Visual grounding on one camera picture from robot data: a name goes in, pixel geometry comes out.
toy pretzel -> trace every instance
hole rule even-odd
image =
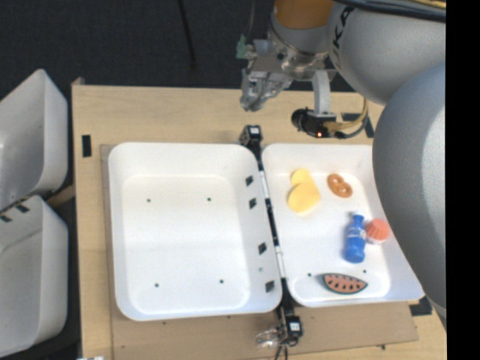
[[[328,175],[327,178],[328,186],[330,187],[331,191],[340,197],[350,197],[352,196],[352,187],[344,178],[337,173],[332,173]]]

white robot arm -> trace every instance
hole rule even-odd
[[[341,137],[329,112],[336,72],[385,105],[373,141],[377,190],[446,329],[446,0],[276,0],[267,38],[245,48],[245,110],[260,110],[293,80],[311,81],[314,108],[296,111],[293,124]]]

watermelon slice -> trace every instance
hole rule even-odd
[[[326,273],[323,275],[323,281],[329,290],[345,295],[358,293],[368,285],[357,277],[339,273]]]

wooden table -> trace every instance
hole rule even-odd
[[[134,322],[111,294],[101,146],[127,141],[235,143],[245,125],[260,125],[270,143],[372,143],[355,138],[316,140],[290,123],[292,112],[312,107],[313,92],[285,91],[259,112],[245,112],[240,91],[204,88],[137,88],[73,85],[73,149],[79,249],[81,349],[86,358],[271,359],[254,335],[276,323],[275,313]],[[363,99],[332,93],[331,110],[360,113]],[[376,126],[382,107],[370,104]],[[298,360],[444,359],[446,334],[438,316],[412,318],[407,302],[295,309],[304,323]]]

blue bottle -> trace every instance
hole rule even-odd
[[[363,227],[364,216],[355,212],[352,223],[346,233],[345,259],[351,263],[361,263],[365,259],[365,228]]]

